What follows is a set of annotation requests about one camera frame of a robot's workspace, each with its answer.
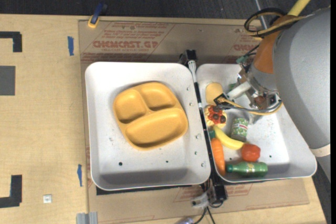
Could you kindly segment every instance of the yellow plate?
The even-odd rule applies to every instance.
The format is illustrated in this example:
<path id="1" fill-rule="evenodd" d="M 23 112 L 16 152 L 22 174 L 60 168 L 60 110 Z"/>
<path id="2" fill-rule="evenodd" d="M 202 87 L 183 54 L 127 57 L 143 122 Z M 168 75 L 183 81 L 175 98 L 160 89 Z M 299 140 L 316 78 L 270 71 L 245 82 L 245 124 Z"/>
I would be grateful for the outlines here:
<path id="1" fill-rule="evenodd" d="M 161 147 L 188 129 L 180 102 L 159 82 L 144 83 L 119 93 L 113 111 L 126 140 L 140 150 Z"/>

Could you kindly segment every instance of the wooden table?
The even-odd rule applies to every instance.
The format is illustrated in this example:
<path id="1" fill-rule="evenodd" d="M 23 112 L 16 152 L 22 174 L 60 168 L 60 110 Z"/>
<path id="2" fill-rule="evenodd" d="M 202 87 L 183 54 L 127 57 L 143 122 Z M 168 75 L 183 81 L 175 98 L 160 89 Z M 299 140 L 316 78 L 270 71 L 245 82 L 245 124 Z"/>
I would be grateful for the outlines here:
<path id="1" fill-rule="evenodd" d="M 9 196 L 11 176 L 22 176 L 22 202 L 0 208 L 0 223 L 68 224 L 76 223 L 77 213 L 89 212 L 78 44 L 78 20 L 87 19 L 0 15 L 0 31 L 19 31 L 23 42 L 23 51 L 13 52 L 13 41 L 0 39 L 0 66 L 15 66 L 16 73 L 15 95 L 0 96 L 0 198 Z M 73 56 L 68 37 L 73 37 Z M 214 219 L 226 224 L 325 223 L 312 179 L 303 181 L 310 201 L 307 205 L 214 214 Z M 49 194 L 52 202 L 44 203 L 44 195 Z M 210 222 L 209 216 L 202 221 Z"/>

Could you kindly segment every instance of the green soda can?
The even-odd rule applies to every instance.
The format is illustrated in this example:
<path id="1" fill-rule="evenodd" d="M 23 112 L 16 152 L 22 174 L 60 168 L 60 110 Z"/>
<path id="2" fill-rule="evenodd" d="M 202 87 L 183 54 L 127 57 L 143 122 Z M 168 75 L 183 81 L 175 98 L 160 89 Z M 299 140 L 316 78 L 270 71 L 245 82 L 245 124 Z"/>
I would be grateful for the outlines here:
<path id="1" fill-rule="evenodd" d="M 264 177 L 268 172 L 266 163 L 240 162 L 226 165 L 228 173 L 236 172 L 243 177 Z"/>
<path id="2" fill-rule="evenodd" d="M 231 138 L 246 141 L 248 121 L 245 118 L 235 118 L 232 124 Z"/>

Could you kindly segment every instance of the red tomato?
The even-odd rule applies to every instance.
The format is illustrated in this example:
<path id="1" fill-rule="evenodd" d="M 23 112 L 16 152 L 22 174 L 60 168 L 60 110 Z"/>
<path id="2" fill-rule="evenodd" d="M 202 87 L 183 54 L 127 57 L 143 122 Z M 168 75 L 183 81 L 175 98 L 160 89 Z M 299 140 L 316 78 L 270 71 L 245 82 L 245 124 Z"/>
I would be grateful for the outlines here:
<path id="1" fill-rule="evenodd" d="M 241 156 L 246 162 L 256 162 L 260 157 L 260 147 L 253 144 L 244 144 L 241 149 Z"/>

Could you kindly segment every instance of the green bottle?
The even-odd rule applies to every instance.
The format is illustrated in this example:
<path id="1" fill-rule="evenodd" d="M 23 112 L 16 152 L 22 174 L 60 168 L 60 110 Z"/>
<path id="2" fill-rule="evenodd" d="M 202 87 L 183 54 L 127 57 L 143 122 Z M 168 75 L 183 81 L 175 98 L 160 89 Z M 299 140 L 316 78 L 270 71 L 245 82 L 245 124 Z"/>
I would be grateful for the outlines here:
<path id="1" fill-rule="evenodd" d="M 240 162 L 238 164 L 227 164 L 226 171 L 228 173 L 236 172 L 244 177 L 263 177 L 267 174 L 267 164 L 252 163 L 252 162 Z"/>

